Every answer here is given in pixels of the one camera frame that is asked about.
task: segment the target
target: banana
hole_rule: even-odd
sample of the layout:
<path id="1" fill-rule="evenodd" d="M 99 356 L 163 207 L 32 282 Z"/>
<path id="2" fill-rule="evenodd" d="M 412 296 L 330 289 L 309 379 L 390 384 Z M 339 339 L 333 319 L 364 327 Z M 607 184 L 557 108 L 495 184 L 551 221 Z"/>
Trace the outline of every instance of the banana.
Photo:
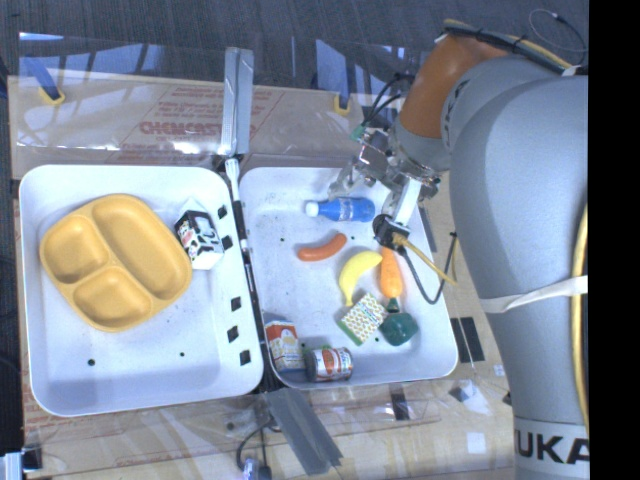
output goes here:
<path id="1" fill-rule="evenodd" d="M 362 251 L 347 260 L 338 278 L 338 285 L 344 294 L 347 306 L 353 306 L 353 292 L 360 276 L 381 261 L 382 255 L 375 251 Z"/>

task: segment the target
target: white strap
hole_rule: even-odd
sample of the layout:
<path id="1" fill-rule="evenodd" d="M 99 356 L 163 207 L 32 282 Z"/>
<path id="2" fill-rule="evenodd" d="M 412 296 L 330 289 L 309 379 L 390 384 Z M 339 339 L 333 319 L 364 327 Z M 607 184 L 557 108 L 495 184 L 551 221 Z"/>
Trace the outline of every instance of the white strap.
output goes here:
<path id="1" fill-rule="evenodd" d="M 496 299 L 480 299 L 480 305 L 485 313 L 506 313 L 510 309 L 531 304 L 538 300 L 552 297 L 572 297 L 589 292 L 588 276 L 572 277 L 558 283 L 550 284 L 544 288 L 533 290 L 524 295 L 507 295 Z"/>

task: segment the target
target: blue bottle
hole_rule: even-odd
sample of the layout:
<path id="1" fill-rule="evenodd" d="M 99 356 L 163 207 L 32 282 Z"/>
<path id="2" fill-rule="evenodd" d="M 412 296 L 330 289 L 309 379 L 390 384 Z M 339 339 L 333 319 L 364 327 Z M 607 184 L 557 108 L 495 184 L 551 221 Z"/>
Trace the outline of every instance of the blue bottle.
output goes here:
<path id="1" fill-rule="evenodd" d="M 376 206 L 366 197 L 337 197 L 332 201 L 309 201 L 305 212 L 310 217 L 322 215 L 336 222 L 370 222 L 375 217 Z"/>

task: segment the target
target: yellow clip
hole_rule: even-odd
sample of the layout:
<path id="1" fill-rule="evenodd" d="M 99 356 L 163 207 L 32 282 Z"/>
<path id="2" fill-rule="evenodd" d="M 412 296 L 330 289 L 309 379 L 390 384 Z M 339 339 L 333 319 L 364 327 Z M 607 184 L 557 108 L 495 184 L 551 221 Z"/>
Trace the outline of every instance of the yellow clip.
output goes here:
<path id="1" fill-rule="evenodd" d="M 40 93 L 40 96 L 42 96 L 42 99 L 45 101 L 45 103 L 47 103 L 48 105 L 57 106 L 57 105 L 60 105 L 65 100 L 65 95 L 60 89 L 58 89 L 58 94 L 60 94 L 60 96 L 55 100 L 51 98 L 51 96 L 49 96 L 42 87 L 38 88 L 38 92 Z"/>
<path id="2" fill-rule="evenodd" d="M 351 112 L 351 98 L 347 102 L 347 108 L 342 108 L 340 106 L 340 95 L 336 94 L 333 98 L 333 111 L 340 116 L 349 115 L 349 112 Z"/>

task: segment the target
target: yellow plate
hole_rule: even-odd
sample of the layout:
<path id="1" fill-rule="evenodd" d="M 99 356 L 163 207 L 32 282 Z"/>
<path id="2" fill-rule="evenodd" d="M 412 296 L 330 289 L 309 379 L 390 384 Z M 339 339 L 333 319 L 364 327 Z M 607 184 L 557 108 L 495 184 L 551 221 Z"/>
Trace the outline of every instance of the yellow plate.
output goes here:
<path id="1" fill-rule="evenodd" d="M 54 224 L 40 260 L 71 307 L 96 329 L 124 331 L 175 302 L 192 268 L 178 239 L 137 197 L 96 199 Z"/>

